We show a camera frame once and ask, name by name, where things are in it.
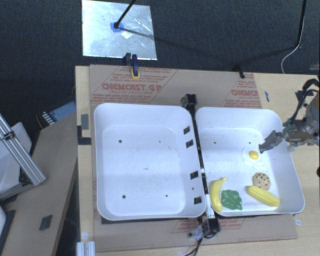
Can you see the yellow banana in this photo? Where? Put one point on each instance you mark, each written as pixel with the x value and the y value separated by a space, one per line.
pixel 215 193

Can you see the yellow corn cob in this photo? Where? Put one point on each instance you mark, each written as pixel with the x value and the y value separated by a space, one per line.
pixel 263 195

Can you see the white and yellow fried egg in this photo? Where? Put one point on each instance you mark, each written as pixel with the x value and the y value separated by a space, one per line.
pixel 253 155

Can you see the thin black and white rod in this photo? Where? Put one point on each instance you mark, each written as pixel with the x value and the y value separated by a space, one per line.
pixel 199 152

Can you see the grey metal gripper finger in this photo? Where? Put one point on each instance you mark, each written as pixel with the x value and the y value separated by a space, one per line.
pixel 292 147
pixel 271 141

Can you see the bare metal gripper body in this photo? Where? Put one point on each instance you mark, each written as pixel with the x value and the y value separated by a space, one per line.
pixel 306 130

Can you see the white plastic tray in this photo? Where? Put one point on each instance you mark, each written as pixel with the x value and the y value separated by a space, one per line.
pixel 140 170
pixel 230 160

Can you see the brown cardboard board red print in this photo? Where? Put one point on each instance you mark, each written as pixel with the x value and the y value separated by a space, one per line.
pixel 160 80

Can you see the brown chocolate chip biscuit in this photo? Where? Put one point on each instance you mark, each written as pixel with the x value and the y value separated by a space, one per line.
pixel 261 181

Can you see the green lettuce leaf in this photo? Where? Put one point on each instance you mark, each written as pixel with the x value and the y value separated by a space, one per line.
pixel 232 200

